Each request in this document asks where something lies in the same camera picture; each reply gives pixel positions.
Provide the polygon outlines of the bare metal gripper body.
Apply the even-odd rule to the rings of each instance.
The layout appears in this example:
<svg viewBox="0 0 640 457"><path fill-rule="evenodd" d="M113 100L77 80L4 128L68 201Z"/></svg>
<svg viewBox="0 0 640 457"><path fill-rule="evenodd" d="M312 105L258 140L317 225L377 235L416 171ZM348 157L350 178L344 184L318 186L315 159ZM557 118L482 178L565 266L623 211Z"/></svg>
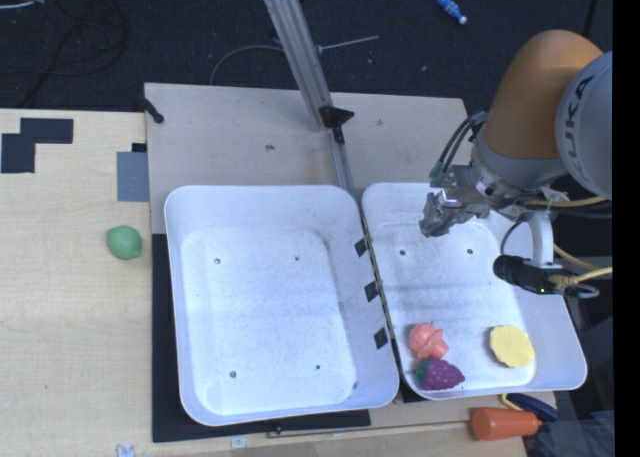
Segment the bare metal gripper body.
<svg viewBox="0 0 640 457"><path fill-rule="evenodd" d="M435 195L436 212L445 219L484 219L516 202L521 194L482 165L455 165Z"/></svg>

